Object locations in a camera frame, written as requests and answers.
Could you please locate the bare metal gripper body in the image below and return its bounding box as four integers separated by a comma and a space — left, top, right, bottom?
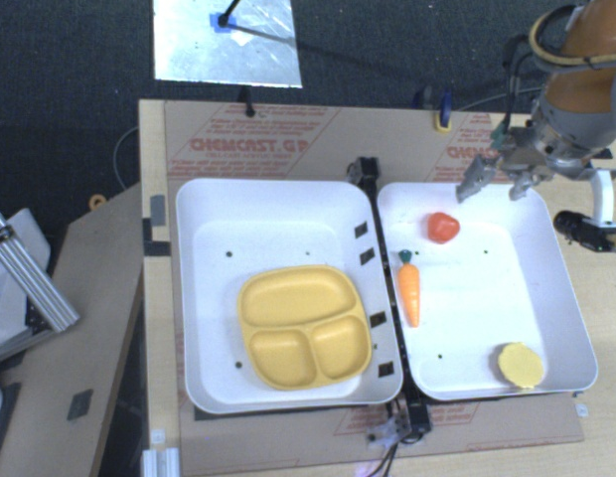
495, 125, 598, 181

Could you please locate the red toy tomato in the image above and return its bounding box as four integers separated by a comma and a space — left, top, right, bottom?
426, 211, 461, 245

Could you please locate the white plastic tray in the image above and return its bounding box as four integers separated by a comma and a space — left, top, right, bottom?
175, 177, 405, 415
376, 181, 600, 401

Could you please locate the orange toy carrot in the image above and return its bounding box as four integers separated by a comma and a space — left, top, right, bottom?
396, 248, 422, 329

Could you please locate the thin black rod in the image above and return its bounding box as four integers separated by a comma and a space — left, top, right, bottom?
366, 181, 421, 406

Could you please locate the yellow round toy biscuit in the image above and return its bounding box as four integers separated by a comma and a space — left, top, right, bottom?
496, 342, 545, 391

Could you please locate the brown cardboard board red print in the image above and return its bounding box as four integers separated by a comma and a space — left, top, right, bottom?
164, 98, 586, 477

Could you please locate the yellow divided plate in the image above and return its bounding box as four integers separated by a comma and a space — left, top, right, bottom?
236, 264, 374, 392

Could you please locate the black cylinder on white bracket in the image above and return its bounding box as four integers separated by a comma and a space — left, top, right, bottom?
552, 168, 616, 254

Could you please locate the black block with thin wires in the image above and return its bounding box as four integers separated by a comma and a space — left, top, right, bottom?
404, 397, 433, 436
346, 156, 382, 186

